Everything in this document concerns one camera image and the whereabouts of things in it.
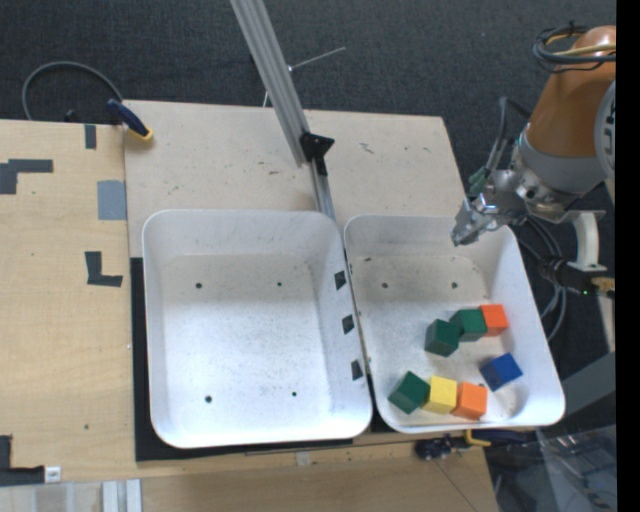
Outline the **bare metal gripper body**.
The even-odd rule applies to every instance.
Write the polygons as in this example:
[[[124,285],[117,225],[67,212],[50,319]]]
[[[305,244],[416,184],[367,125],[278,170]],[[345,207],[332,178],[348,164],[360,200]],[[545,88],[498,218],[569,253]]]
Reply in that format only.
[[[474,217],[494,220],[494,229],[520,225],[528,216],[560,222],[567,213],[567,195],[550,188],[531,170],[489,172],[481,168],[469,179]]]

